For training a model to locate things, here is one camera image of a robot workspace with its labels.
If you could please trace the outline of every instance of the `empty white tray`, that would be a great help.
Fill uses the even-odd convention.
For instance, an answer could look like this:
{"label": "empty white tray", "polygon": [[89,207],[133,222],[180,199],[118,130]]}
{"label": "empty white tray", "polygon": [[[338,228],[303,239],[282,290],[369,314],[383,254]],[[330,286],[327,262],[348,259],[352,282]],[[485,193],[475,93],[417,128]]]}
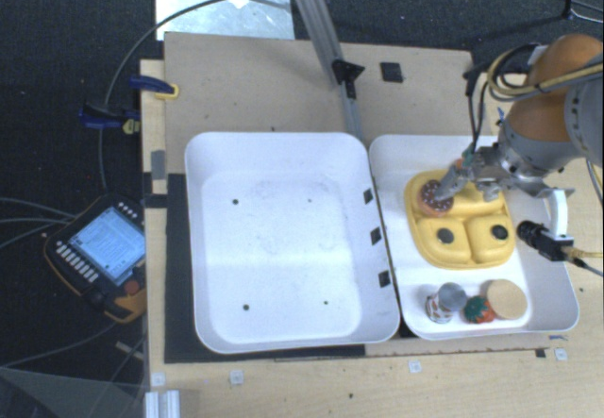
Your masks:
{"label": "empty white tray", "polygon": [[[480,145],[490,145],[495,137],[484,137]],[[400,305],[407,326],[429,340],[486,336],[514,332],[562,331],[579,318],[579,304],[563,262],[550,262],[516,239],[512,257],[503,265],[479,270],[446,270],[434,267],[419,253],[407,221],[403,192],[415,175],[445,169],[468,146],[463,136],[388,135],[374,140],[369,150],[376,179],[377,195],[388,236]],[[520,191],[505,197],[514,227],[523,220],[549,222],[543,200]],[[426,297],[446,282],[457,282],[468,295],[479,294],[481,285],[498,278],[516,283],[528,298],[528,310],[521,319],[495,319],[487,324],[465,323],[456,315],[447,324],[429,320],[424,310]]]}
{"label": "empty white tray", "polygon": [[205,346],[231,354],[393,336],[400,313],[358,140],[203,133],[185,166]]}

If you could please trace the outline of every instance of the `wooden table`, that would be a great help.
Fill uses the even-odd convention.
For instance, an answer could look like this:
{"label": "wooden table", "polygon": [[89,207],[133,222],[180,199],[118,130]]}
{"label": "wooden table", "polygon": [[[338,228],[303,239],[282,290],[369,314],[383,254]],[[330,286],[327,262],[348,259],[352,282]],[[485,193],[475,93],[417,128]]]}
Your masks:
{"label": "wooden table", "polygon": [[[357,84],[365,143],[385,133],[468,134],[461,79],[471,64],[467,53],[356,44],[344,44],[343,50],[350,61],[367,67]],[[189,66],[169,60],[180,54]],[[269,63],[276,59],[277,72]],[[405,82],[383,83],[380,61],[401,62]],[[344,130],[337,96],[326,86],[308,42],[168,35],[166,63],[145,60],[142,73],[165,78],[166,66],[167,80],[180,86],[179,97],[198,98],[200,107],[186,121],[171,123],[166,113],[174,102],[143,92],[143,169],[152,176],[154,194],[166,193],[166,174],[182,169],[178,151],[192,134]],[[291,99],[300,93],[310,100],[326,99],[319,99],[317,109],[305,106],[308,100]],[[274,105],[279,111],[272,113]],[[493,105],[488,112],[495,121]],[[488,126],[487,133],[496,131]],[[166,166],[159,168],[158,160]],[[569,164],[550,184],[577,189],[569,201],[569,232],[579,248],[601,249],[601,208],[584,163]],[[149,370],[154,391],[180,391],[183,417],[576,417],[596,416],[604,409],[602,279],[576,267],[569,274],[579,323],[553,337],[399,339],[368,346],[368,356],[358,359],[166,364],[165,228],[166,209],[145,210]],[[601,259],[590,263],[602,269]],[[545,350],[544,358],[536,356],[537,348]],[[557,349],[562,350],[558,357]],[[564,353],[567,359],[560,359]],[[421,371],[412,372],[418,364]],[[243,384],[230,383],[231,371],[243,371]]]}

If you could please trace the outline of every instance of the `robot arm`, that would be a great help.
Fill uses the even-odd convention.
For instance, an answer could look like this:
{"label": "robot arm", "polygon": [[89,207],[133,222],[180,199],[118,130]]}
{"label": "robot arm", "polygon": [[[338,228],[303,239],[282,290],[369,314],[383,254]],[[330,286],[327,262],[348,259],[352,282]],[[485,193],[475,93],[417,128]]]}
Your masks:
{"label": "robot arm", "polygon": [[[489,71],[492,93],[499,89],[493,72],[501,59]],[[514,89],[524,95],[512,98],[497,142],[476,150],[471,145],[441,180],[436,200],[468,181],[486,201],[512,188],[545,198],[552,189],[544,178],[571,159],[602,166],[602,42],[583,35],[558,39],[532,65],[525,86]]]}

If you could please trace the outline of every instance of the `yellow muffin tray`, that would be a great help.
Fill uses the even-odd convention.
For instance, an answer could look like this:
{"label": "yellow muffin tray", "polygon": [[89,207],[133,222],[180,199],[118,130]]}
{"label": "yellow muffin tray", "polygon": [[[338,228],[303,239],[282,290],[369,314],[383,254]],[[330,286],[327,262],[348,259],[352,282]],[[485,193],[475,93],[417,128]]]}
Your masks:
{"label": "yellow muffin tray", "polygon": [[424,213],[420,189],[441,180],[445,170],[423,172],[405,187],[405,206],[413,241],[420,254],[443,269],[485,269],[505,263],[515,247],[514,229],[503,192],[485,202],[474,183],[453,197],[453,207],[442,217]]}

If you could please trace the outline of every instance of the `black floor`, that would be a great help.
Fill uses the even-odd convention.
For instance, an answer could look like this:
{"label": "black floor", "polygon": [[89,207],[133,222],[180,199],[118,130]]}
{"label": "black floor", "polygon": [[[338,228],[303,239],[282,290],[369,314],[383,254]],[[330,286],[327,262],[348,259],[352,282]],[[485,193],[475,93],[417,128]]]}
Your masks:
{"label": "black floor", "polygon": [[[579,1],[602,6],[602,0]],[[329,7],[343,42],[463,49],[476,62],[571,32],[602,38],[602,25],[562,19],[561,0],[329,0]],[[104,100],[122,56],[154,22],[154,0],[0,0],[0,197],[78,213],[102,194],[97,134],[78,123],[77,112],[85,101]],[[297,16],[294,22],[296,37],[304,38]],[[160,55],[160,44],[146,42],[119,79],[112,103],[135,108],[126,75],[136,73],[137,59]],[[109,188],[140,198],[137,137],[106,131],[104,149]],[[0,203],[2,221],[43,216],[50,214]],[[0,245],[39,225],[0,224]],[[39,231],[0,249],[0,364],[77,342],[110,324],[49,271],[43,242]],[[124,358],[115,342],[135,343],[142,328],[140,321],[117,326],[20,368],[109,379]],[[133,360],[117,379],[136,383],[141,373]]]}

